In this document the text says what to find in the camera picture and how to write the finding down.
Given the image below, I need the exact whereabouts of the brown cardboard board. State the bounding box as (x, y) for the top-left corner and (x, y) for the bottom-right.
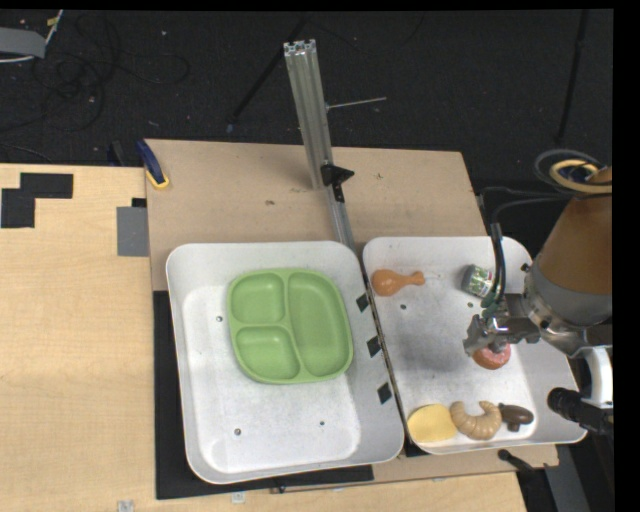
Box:
(143, 138), (560, 496)

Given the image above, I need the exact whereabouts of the green divided plate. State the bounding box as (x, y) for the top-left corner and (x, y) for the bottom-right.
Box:
(226, 268), (355, 386)

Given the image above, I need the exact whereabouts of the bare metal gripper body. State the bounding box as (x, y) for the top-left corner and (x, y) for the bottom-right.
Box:
(478, 292), (592, 359)

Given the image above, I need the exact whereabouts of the black cylinder on white bracket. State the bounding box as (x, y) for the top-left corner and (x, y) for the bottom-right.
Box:
(546, 344), (614, 437)

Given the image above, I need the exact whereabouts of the brown toy mushroom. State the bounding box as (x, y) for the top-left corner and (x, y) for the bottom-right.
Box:
(497, 403), (536, 433)

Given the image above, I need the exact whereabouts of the white plastic tray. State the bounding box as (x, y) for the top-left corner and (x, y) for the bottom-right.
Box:
(165, 240), (406, 486)
(361, 235), (589, 457)

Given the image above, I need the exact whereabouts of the pink toy doughnut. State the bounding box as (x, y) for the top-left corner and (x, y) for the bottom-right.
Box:
(471, 341), (513, 372)

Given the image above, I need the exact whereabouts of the yellow round toy biscuit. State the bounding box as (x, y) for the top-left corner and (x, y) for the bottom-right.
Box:
(406, 403), (459, 445)

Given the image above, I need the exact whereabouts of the beige toy croissant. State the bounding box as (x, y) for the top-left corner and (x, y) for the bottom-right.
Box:
(449, 400), (503, 442)

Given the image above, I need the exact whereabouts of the orange toy chicken drumstick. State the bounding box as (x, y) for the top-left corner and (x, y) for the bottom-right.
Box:
(370, 268), (427, 298)

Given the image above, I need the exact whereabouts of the small green and white can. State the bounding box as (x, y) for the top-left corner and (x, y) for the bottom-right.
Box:
(460, 264), (497, 300)

